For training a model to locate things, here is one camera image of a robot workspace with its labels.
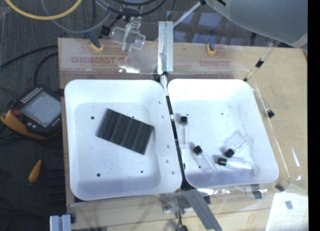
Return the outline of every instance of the black cap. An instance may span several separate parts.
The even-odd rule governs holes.
[[[199,155],[202,153],[202,149],[199,145],[197,145],[196,147],[193,148],[193,152],[196,154],[196,155]]]
[[[218,165],[223,165],[225,166],[227,164],[227,159],[219,157],[218,158]]]
[[[228,149],[224,152],[224,155],[228,158],[232,157],[235,154],[235,152],[232,149]]]
[[[186,116],[181,116],[181,117],[180,117],[180,123],[181,123],[181,124],[187,124],[187,123],[188,123],[188,117],[186,117]]]

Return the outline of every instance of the orange object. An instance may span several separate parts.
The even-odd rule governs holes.
[[[33,167],[30,175],[28,177],[30,183],[34,183],[37,181],[40,174],[41,160],[39,160],[36,165]]]

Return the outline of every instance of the clear plastic vial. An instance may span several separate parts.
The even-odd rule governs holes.
[[[192,150],[195,153],[195,160],[201,171],[208,175],[209,178],[214,177],[217,174],[218,169],[209,155],[203,152],[199,145],[194,147]]]
[[[232,170],[252,170],[252,164],[249,161],[244,160],[243,158],[231,158],[226,159],[219,157],[217,161],[218,165],[225,166],[228,169]]]
[[[234,154],[239,153],[242,149],[248,147],[251,142],[252,138],[250,136],[241,136],[237,131],[226,141],[227,150],[224,152],[224,155],[227,158],[231,158]]]
[[[181,148],[185,148],[188,145],[188,118],[186,116],[180,117],[180,134],[179,134],[179,145]]]

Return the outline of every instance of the gray carpet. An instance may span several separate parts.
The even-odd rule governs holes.
[[[37,15],[44,15],[40,0],[11,0],[20,9]],[[46,0],[49,12],[58,14],[70,8],[76,0]],[[174,0],[167,0],[156,12],[143,18],[144,22],[157,23],[167,20],[167,11],[170,11]],[[179,15],[189,10],[198,0],[177,0],[174,11],[177,19]],[[161,0],[155,1],[147,10],[157,6]],[[59,20],[64,26],[72,30],[81,30],[99,23],[106,15],[98,7],[93,8],[92,0],[84,0],[80,7],[71,15]],[[4,0],[0,0],[0,7],[7,7]],[[201,6],[197,12],[215,13],[207,5]],[[199,25],[199,17],[191,21]],[[210,34],[210,28],[200,28],[200,34]],[[184,30],[183,25],[177,29]],[[64,31],[50,21],[27,18],[11,10],[5,15],[3,26],[3,47],[0,64],[4,64],[18,56],[42,47],[57,44],[57,38]],[[252,33],[238,30],[238,35],[247,38],[245,44],[250,43]],[[186,36],[177,41],[192,41],[193,36]],[[0,110],[14,97],[32,87],[35,69],[38,63],[48,54],[57,52],[57,48],[39,51],[23,57],[0,69]],[[35,76],[35,85],[43,86],[48,90],[57,91],[59,88],[58,57],[53,56],[44,62]],[[8,133],[4,130],[0,137]],[[62,137],[56,136],[46,143],[38,143],[30,139],[14,140],[0,144],[0,231],[45,231],[48,230],[50,215],[65,213],[63,199],[53,198],[49,177],[53,171],[63,170]],[[28,187],[28,176],[36,164],[42,160],[42,172],[39,182]]]

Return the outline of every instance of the black rectangular object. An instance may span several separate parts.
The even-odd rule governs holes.
[[[97,136],[144,155],[153,130],[147,123],[107,109]]]

